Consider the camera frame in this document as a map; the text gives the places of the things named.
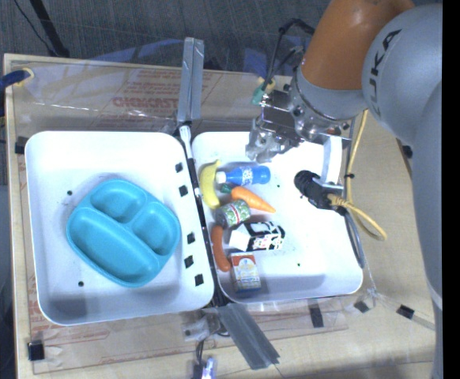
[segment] sausage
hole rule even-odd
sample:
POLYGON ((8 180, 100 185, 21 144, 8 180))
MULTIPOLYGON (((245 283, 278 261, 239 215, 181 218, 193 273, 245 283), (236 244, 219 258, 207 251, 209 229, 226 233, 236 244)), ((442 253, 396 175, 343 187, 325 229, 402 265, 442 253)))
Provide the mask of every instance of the sausage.
POLYGON ((215 225, 211 230, 211 242, 213 242, 213 254, 216 260, 217 267, 223 271, 228 272, 232 265, 228 258, 224 255, 223 251, 223 227, 215 225))

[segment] small can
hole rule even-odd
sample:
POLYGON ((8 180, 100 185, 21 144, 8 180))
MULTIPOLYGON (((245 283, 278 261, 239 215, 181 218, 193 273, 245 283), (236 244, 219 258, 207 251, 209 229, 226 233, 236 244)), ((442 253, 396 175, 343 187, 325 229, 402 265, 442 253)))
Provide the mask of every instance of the small can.
POLYGON ((219 207, 214 213, 216 223, 224 229, 232 226, 237 226, 251 216, 249 206, 246 201, 238 199, 230 204, 219 207))

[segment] carrot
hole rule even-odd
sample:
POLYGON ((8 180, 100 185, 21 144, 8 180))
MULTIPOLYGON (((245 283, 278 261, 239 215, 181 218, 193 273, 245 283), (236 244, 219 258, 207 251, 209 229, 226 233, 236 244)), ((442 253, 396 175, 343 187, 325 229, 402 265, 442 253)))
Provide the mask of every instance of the carrot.
POLYGON ((227 272, 230 271, 232 265, 228 258, 224 255, 223 251, 223 227, 220 225, 215 225, 211 230, 211 242, 213 242, 213 253, 214 259, 218 268, 227 272))
POLYGON ((232 196, 232 199, 234 201, 238 199, 246 201, 247 206, 249 206, 250 208, 270 213, 276 212, 276 209, 273 206, 265 202, 256 193, 252 193, 250 190, 244 188, 243 186, 237 186, 235 188, 232 188, 232 192, 230 193, 230 195, 232 196))

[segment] gray carpet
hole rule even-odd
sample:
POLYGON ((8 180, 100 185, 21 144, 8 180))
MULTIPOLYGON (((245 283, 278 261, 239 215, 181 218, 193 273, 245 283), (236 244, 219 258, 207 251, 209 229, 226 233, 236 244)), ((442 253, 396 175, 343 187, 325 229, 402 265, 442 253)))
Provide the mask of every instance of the gray carpet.
MULTIPOLYGON (((277 30, 290 18, 315 27, 330 0, 43 0, 72 58, 177 66, 181 43, 165 43, 139 55, 146 44, 193 36, 205 41, 205 67, 245 70, 265 75, 277 30)), ((417 5, 442 0, 413 0, 417 5)), ((29 0, 0 0, 0 76, 3 54, 48 56, 49 39, 29 0)), ((308 36, 292 28, 278 52, 307 44, 308 36)), ((287 73, 291 66, 282 70, 287 73)), ((0 186, 7 184, 5 145, 0 142, 0 186)), ((0 257, 9 254, 1 252, 0 257)))

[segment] juice box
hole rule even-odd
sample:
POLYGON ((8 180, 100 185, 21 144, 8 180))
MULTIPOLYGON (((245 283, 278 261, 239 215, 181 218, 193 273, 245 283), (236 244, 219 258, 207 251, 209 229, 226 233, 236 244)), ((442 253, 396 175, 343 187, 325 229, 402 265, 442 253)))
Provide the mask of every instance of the juice box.
POLYGON ((260 275, 253 253, 234 253, 230 255, 232 279, 236 292, 260 289, 260 275))

